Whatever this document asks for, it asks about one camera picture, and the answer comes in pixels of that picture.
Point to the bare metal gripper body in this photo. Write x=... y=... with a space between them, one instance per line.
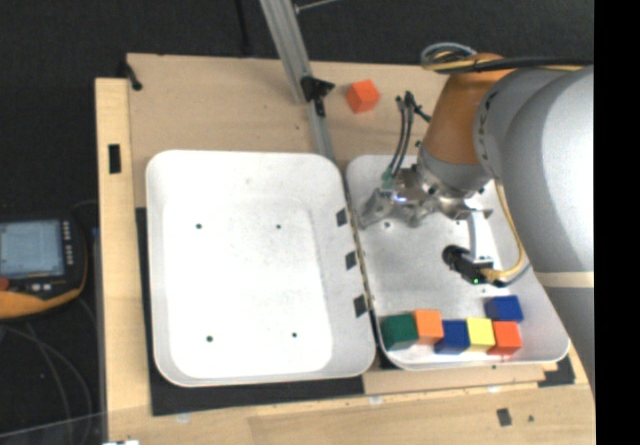
x=417 y=190

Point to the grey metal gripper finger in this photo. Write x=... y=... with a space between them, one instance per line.
x=416 y=215
x=372 y=208

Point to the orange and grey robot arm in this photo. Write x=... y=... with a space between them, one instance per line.
x=540 y=158

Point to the thin black and white rod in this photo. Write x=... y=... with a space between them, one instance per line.
x=361 y=258

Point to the white plastic tray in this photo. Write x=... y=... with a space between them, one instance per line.
x=250 y=273
x=415 y=278

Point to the orange cube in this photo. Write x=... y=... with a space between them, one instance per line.
x=506 y=337
x=362 y=97
x=429 y=325

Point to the green cube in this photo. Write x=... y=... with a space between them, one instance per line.
x=399 y=332

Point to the blue cube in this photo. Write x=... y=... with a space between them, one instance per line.
x=454 y=335
x=504 y=308

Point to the yellow cube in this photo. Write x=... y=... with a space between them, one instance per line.
x=480 y=333

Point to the brown cardboard board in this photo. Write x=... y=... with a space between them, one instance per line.
x=225 y=108

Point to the black cylinder on white bracket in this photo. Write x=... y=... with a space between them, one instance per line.
x=462 y=260

